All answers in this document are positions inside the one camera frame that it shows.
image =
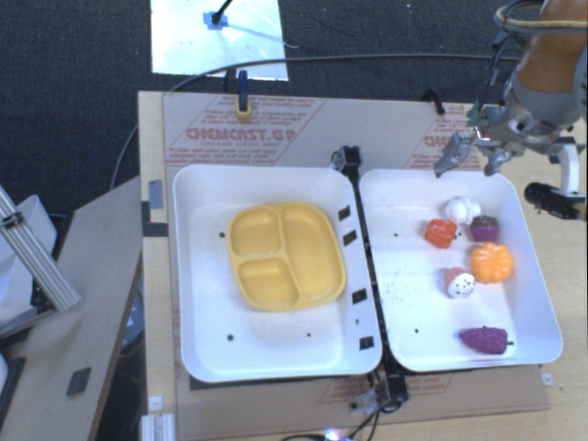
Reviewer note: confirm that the purple and brown toy cupcake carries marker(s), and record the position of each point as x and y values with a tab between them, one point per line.
483	229

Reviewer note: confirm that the white plastic tray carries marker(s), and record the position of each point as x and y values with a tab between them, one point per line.
216	338
413	301

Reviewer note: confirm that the white toy garlic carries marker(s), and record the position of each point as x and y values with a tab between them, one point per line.
461	209

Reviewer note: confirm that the orange toy pumpkin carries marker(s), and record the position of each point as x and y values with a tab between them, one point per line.
491	263

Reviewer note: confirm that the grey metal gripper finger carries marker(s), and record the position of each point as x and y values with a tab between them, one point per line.
496	160
452	152

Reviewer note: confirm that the yellow divided plate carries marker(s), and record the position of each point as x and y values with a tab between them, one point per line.
287	255

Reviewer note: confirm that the orange toy bell pepper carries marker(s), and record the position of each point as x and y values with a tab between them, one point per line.
440	233

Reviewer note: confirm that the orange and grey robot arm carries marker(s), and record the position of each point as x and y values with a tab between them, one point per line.
549	58

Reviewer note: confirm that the black cylinder on white bracket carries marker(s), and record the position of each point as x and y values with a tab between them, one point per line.
558	186

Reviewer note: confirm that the brown cardboard board red print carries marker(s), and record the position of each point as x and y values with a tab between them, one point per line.
390	131

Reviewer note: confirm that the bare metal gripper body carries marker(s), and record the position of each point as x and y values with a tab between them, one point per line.
514	132

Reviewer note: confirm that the thin black rod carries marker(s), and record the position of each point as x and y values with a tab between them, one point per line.
372	264

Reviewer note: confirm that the purple toy grapes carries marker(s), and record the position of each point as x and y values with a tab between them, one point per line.
484	340

